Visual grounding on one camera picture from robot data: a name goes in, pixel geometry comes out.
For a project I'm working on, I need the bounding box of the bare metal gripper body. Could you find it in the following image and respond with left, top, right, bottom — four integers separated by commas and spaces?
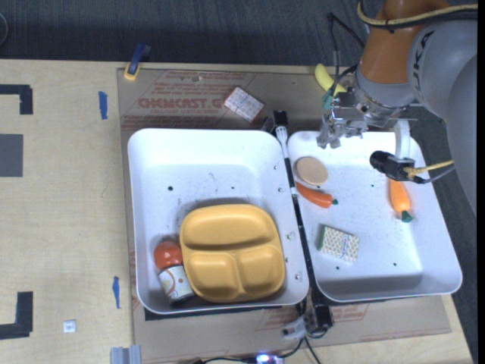
324, 91, 402, 137

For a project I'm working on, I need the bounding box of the tan round biscuit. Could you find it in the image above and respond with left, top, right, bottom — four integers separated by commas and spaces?
293, 156, 330, 187

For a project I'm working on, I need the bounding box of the yellow banana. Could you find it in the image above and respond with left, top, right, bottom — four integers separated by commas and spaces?
314, 63, 348, 98

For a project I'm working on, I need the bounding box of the red-orange carrot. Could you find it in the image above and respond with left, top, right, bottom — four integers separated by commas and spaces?
295, 181, 340, 209

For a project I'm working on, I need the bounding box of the white and orange checked packet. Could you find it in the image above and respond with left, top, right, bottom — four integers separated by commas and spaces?
223, 86, 265, 124

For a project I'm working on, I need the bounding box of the light orange carrot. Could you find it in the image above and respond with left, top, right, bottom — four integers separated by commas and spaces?
389, 178, 415, 224

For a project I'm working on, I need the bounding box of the orange-dotted packet with green edge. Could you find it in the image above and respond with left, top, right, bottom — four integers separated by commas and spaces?
317, 224, 361, 265

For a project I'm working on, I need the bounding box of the white plastic tray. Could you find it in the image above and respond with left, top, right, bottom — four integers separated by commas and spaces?
286, 129, 464, 304
127, 127, 310, 315

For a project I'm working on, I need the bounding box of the brown cardboard board red print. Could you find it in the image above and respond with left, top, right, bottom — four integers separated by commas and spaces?
116, 66, 452, 356

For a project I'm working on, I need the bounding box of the yellow divided plate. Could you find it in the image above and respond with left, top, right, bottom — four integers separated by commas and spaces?
179, 203, 286, 304

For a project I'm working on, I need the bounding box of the white bottle with orange cap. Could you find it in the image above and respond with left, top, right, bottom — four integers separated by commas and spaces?
153, 240, 196, 306

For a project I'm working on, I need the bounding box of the black cylinder on white bracket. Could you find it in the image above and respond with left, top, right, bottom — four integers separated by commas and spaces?
369, 121, 418, 184

